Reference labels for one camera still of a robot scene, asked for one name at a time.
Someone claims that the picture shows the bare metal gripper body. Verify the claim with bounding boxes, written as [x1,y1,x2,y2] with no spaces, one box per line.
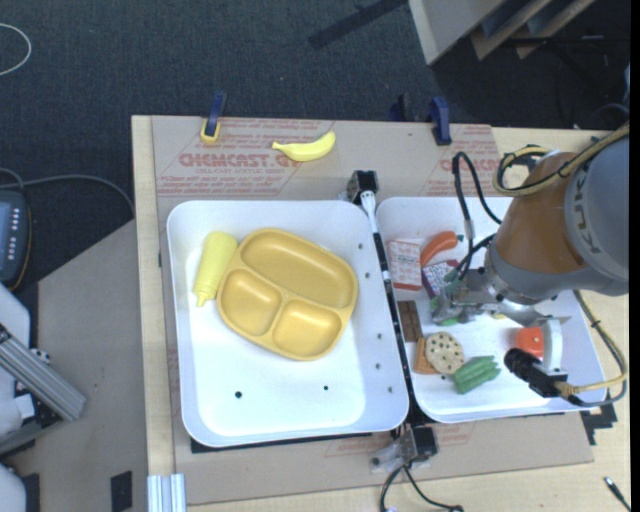
[449,268,540,324]

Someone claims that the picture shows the brown chocolate bar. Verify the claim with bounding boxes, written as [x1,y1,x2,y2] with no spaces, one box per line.
[396,300,425,344]

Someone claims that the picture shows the white and orange carton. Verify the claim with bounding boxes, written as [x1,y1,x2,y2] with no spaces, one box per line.
[386,237,426,292]

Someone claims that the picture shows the yellow squeeze bottle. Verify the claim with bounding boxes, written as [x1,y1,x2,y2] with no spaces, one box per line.
[192,230,239,309]

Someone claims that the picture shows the yellow banana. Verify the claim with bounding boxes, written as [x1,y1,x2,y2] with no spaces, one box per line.
[271,130,337,163]

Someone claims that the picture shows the thin black and white rod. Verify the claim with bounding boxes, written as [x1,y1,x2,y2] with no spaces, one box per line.
[359,191,417,427]

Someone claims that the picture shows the purple and white carton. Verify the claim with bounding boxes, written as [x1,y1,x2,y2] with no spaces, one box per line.
[420,258,461,301]

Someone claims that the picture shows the beige chocolate chip biscuit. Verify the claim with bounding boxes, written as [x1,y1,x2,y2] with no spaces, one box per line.
[424,330,466,376]

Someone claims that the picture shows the black block with thin wires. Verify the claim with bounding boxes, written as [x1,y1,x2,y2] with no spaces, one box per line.
[368,424,440,474]
[348,169,378,197]

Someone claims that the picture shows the orange carrot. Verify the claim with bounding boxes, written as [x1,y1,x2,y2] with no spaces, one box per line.
[419,230,466,269]

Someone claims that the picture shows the yellow divided plate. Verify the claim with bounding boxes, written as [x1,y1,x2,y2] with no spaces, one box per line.
[215,227,361,363]

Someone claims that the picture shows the white plastic tray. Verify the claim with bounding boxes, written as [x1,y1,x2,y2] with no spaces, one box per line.
[374,195,609,425]
[165,199,411,448]

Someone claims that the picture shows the orange square cracker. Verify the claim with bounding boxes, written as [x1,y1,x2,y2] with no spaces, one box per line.
[412,336,439,377]

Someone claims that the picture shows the orange round toy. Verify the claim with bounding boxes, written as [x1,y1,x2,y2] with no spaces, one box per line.
[515,326,546,359]

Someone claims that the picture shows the brown cardboard board red print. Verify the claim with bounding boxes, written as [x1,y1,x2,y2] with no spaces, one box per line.
[151,115,596,506]

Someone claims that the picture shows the black cylinder on white bracket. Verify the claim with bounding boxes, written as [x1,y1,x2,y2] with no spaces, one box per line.
[503,318,570,399]

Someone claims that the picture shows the green beans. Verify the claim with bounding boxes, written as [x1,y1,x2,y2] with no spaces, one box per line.
[452,354,503,396]

